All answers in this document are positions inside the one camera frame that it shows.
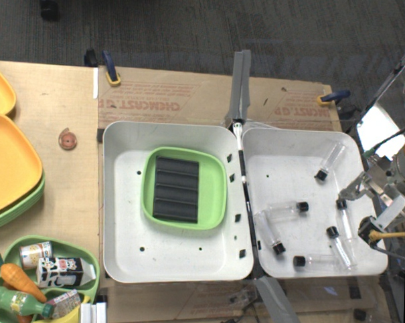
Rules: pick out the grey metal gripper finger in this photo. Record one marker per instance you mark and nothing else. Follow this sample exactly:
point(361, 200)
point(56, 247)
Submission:
point(355, 183)
point(362, 195)

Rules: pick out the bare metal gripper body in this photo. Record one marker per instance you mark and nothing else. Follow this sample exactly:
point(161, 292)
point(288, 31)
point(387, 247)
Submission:
point(387, 177)

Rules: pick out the clear plastic bottle black cap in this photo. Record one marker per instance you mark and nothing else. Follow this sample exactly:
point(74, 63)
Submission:
point(342, 250)
point(345, 220)
point(318, 263)
point(268, 230)
point(331, 158)
point(286, 208)

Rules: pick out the white plastic tray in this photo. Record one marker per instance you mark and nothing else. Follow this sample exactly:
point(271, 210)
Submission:
point(299, 175)
point(126, 221)

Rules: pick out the thin black and white rod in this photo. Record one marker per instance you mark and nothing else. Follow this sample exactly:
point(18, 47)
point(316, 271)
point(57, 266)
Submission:
point(243, 166)

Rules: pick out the green square plate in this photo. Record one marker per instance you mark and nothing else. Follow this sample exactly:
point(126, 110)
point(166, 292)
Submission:
point(211, 188)

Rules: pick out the black ribbed rectangular insert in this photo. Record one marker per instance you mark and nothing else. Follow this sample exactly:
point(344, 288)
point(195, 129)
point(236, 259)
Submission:
point(176, 190)

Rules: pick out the brown cardboard board red print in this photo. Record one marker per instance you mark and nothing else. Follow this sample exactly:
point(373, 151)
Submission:
point(179, 89)

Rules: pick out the green divided plate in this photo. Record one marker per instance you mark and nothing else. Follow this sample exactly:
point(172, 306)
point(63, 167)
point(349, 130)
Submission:
point(68, 248)

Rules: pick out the cow print milk carton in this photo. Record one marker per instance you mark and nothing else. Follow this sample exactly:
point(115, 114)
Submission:
point(62, 272)

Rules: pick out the small pink carton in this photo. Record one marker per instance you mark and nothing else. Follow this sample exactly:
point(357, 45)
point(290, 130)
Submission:
point(65, 302)

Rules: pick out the yellow banana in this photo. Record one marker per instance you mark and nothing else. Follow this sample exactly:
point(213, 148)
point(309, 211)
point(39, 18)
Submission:
point(65, 320)

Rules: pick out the red and white can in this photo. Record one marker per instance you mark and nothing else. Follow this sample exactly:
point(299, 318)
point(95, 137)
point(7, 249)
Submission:
point(34, 254)

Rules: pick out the yellow plate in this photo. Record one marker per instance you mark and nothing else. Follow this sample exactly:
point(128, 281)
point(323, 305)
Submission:
point(1, 95)
point(8, 169)

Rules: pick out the orange carrot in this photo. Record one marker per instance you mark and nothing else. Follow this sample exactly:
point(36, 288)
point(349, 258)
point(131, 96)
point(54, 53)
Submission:
point(20, 278)

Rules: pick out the black chair leg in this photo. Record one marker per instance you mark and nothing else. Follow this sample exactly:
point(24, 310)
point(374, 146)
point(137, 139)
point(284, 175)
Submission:
point(50, 8)

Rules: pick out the small orange toy food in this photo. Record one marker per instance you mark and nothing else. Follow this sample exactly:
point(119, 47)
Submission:
point(24, 319)

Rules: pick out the green bottle yellow label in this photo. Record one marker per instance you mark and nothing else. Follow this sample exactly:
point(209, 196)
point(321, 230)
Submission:
point(13, 301)

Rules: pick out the black cylinder on white bracket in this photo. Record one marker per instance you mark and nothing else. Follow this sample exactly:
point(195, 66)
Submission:
point(367, 229)

